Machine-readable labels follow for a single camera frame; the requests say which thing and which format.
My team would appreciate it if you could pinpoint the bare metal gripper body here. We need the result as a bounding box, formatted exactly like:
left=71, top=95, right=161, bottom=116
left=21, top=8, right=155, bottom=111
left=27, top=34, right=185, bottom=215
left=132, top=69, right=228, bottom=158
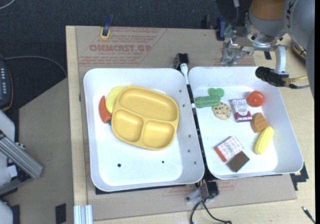
left=231, top=26, right=279, bottom=55

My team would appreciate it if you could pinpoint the orange round toy fruit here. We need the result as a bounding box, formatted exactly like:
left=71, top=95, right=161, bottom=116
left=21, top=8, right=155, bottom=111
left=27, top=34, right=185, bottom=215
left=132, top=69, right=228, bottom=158
left=247, top=90, right=265, bottom=108

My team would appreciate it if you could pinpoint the green toy vegetable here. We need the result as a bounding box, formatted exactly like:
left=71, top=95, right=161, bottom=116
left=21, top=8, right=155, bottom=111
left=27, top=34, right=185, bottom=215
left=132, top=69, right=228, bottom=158
left=194, top=87, right=225, bottom=109

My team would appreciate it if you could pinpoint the thin black and white rod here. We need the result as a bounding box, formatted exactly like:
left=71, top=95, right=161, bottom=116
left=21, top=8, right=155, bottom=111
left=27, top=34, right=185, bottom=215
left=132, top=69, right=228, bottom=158
left=180, top=63, right=209, bottom=182

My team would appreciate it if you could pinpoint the red and white carton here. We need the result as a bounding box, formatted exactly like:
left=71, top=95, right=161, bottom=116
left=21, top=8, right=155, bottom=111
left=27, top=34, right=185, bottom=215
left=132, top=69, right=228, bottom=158
left=229, top=98, right=254, bottom=123

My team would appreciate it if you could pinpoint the beige chocolate chip biscuit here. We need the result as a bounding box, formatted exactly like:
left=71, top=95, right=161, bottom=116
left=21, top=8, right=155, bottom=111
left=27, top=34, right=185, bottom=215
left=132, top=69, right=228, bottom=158
left=211, top=101, right=233, bottom=121

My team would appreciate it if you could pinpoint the orange toy waffle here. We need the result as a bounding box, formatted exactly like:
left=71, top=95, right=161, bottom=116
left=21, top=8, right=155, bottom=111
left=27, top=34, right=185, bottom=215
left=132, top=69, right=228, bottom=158
left=250, top=112, right=270, bottom=134

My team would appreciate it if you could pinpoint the white plastic tray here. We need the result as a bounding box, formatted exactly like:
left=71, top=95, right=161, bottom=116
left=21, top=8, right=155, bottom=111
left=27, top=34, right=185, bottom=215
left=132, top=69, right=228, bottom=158
left=83, top=67, right=206, bottom=192
left=187, top=65, right=305, bottom=181

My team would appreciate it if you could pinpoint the brown cardboard board red print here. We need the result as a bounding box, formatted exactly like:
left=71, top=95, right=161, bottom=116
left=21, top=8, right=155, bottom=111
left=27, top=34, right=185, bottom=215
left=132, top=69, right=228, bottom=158
left=65, top=25, right=299, bottom=221

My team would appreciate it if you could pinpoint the yellow toy corn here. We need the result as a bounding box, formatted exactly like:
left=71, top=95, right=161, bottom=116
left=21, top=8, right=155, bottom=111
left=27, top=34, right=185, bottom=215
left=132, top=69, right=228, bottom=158
left=253, top=126, right=275, bottom=156

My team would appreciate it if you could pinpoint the orange and white carton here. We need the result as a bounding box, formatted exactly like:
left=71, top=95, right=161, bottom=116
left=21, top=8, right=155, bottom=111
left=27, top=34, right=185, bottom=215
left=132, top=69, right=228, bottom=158
left=214, top=135, right=245, bottom=163

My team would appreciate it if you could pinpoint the yellow divided plate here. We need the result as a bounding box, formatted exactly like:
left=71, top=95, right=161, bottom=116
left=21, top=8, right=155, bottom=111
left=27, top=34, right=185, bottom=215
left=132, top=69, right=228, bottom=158
left=110, top=85, right=181, bottom=151

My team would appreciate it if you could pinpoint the brown square slab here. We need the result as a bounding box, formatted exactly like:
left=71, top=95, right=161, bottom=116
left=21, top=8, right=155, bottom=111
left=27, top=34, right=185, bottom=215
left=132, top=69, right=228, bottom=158
left=226, top=150, right=251, bottom=173

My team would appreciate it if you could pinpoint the yellow banana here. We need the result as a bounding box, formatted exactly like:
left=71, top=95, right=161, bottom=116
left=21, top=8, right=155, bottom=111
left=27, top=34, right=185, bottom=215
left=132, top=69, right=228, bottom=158
left=105, top=84, right=132, bottom=115

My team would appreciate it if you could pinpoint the orange red toy pepper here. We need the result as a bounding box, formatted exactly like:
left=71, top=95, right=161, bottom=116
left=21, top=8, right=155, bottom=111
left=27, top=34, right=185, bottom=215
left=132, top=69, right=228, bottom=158
left=98, top=95, right=113, bottom=125

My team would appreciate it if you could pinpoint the black cylinder on white bracket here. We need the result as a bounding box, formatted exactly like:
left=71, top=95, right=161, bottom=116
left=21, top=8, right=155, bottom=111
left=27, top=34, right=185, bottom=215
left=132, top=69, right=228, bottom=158
left=254, top=45, right=291, bottom=87

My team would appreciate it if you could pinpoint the black block with thin wires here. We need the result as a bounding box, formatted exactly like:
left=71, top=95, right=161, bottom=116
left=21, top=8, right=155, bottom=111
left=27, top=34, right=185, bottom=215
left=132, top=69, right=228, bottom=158
left=172, top=52, right=190, bottom=69
left=184, top=180, right=221, bottom=206

